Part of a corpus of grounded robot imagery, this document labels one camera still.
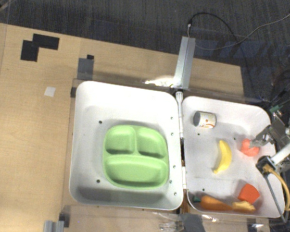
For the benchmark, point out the white plastic tray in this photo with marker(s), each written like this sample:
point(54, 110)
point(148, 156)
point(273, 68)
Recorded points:
point(205, 183)
point(92, 138)

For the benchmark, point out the white can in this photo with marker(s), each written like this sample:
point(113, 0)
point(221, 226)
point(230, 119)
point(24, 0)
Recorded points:
point(206, 120)

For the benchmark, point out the green divided plate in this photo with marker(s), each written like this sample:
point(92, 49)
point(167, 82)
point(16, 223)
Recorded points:
point(134, 169)

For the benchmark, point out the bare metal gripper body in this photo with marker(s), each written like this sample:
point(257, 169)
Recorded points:
point(285, 135)

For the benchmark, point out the yellow banana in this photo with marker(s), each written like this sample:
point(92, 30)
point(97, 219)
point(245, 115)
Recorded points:
point(225, 155)

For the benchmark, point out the black cylinder on white bracket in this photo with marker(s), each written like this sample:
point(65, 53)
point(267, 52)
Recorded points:
point(282, 154)

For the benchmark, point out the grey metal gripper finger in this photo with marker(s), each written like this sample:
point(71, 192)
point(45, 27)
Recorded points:
point(263, 143)
point(262, 133)

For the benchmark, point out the pink toy food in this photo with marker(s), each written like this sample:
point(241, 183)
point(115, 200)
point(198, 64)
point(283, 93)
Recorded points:
point(248, 150)

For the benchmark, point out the orange cube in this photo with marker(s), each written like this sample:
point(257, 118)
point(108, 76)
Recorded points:
point(248, 193)

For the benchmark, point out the pale yellow bread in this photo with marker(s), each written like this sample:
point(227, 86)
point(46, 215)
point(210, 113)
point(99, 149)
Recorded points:
point(244, 206)

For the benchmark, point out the thin black and white rod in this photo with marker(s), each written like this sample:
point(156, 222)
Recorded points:
point(181, 120)

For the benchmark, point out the orange carrot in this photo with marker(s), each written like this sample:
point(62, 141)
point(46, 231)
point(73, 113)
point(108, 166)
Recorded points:
point(213, 203)

